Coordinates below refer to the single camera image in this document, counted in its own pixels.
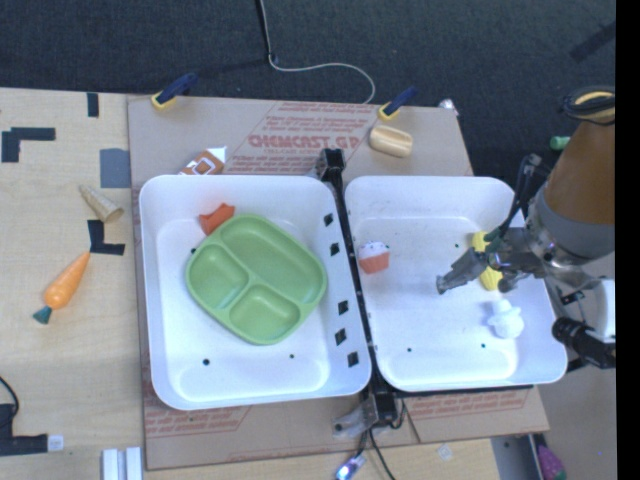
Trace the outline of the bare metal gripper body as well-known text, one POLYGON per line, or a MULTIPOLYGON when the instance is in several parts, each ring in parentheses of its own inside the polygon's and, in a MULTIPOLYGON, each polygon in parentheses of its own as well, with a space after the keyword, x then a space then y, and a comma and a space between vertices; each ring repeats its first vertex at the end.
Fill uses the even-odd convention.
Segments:
POLYGON ((511 227, 492 232, 492 269, 522 269, 538 279, 560 282, 589 282, 585 266, 596 257, 578 255, 563 247, 542 228, 511 227))

